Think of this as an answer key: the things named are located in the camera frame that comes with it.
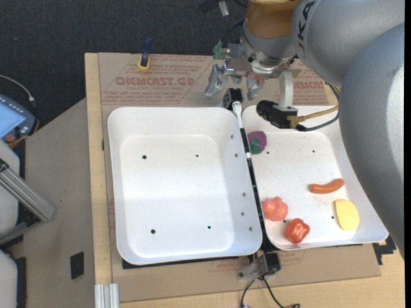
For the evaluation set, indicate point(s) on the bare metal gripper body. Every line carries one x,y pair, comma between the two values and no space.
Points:
244,63

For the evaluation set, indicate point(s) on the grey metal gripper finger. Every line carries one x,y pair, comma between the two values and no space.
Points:
214,84
253,88

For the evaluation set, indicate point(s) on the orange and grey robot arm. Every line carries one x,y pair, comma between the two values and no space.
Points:
353,50

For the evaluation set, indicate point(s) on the brown cardboard board red print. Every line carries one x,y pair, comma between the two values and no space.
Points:
180,75

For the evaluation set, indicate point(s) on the purple grapes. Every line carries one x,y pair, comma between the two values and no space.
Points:
257,142

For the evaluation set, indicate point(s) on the thin black and white rod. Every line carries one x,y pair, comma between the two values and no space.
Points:
248,159

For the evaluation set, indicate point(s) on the white plastic tray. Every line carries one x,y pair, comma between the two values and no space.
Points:
308,184
180,184

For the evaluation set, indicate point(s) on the pink toy food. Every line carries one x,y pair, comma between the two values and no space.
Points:
275,208

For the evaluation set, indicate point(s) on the orange sausage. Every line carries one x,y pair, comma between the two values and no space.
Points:
327,186

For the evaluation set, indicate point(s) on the red bell pepper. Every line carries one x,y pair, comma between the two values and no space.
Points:
297,231

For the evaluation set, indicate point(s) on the black cylinder on white bracket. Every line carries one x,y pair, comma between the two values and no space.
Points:
279,107

